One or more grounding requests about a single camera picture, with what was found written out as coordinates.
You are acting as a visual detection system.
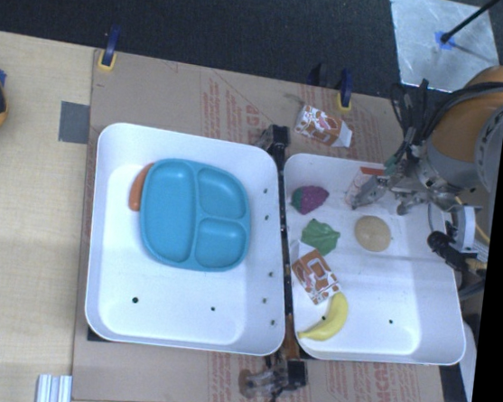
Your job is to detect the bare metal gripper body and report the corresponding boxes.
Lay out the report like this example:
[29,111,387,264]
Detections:
[387,164,464,209]

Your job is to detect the white carton with red top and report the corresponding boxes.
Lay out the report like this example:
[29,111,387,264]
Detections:
[344,163,389,210]

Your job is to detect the beige round bread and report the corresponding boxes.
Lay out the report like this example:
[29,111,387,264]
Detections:
[351,213,395,256]

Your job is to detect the purple grapes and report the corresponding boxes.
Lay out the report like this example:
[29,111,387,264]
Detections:
[288,182,331,219]

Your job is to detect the green lettuce leaf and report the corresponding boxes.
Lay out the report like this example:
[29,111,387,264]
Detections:
[298,217,343,259]

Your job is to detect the orange and white carton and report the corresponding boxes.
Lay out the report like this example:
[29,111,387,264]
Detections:
[285,241,348,309]
[292,103,357,151]

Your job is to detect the white plastic tray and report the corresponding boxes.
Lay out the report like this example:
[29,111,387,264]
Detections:
[260,150,489,378]
[73,118,309,363]

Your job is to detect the yellow banana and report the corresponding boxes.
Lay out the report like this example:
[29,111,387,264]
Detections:
[295,285,352,346]

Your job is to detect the blue divided plate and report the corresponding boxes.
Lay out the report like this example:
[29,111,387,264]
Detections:
[132,154,259,278]

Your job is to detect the brown cardboard board red print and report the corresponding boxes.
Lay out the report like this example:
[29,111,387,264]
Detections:
[51,48,485,402]

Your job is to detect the orange sausage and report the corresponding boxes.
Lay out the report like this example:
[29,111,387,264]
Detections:
[126,159,157,214]

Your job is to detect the black cylinder on white bracket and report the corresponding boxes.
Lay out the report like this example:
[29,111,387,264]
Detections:
[420,198,489,276]

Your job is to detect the black block with thin wires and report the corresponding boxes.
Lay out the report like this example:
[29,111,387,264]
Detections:
[284,359,310,390]
[256,122,294,156]

